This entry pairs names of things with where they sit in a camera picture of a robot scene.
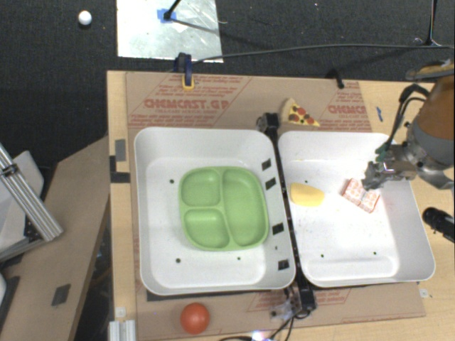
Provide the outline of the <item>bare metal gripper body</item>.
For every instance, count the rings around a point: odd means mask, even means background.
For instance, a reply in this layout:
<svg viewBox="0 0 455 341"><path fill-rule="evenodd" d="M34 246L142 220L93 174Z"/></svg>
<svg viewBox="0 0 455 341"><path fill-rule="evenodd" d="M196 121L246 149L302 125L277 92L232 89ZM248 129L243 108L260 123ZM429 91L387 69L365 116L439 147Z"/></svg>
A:
<svg viewBox="0 0 455 341"><path fill-rule="evenodd" d="M380 182L412 180L427 161L427 152L418 144L384 143L377 149L377 179Z"/></svg>

